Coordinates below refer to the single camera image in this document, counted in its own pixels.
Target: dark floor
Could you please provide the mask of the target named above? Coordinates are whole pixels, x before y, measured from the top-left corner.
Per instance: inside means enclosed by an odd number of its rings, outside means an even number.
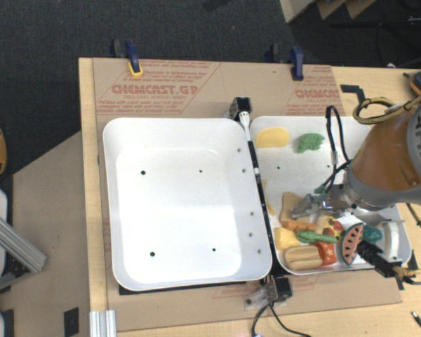
[[[316,4],[286,24],[279,0],[0,0],[0,124],[9,173],[80,130],[78,58],[108,57],[113,38],[134,40],[141,58],[262,62],[277,43],[287,61],[299,46],[305,63],[385,67],[421,58],[421,24],[398,39],[376,25],[341,22],[421,17],[401,0],[379,0],[352,20],[345,7],[322,20]],[[421,62],[412,67],[421,68]]]

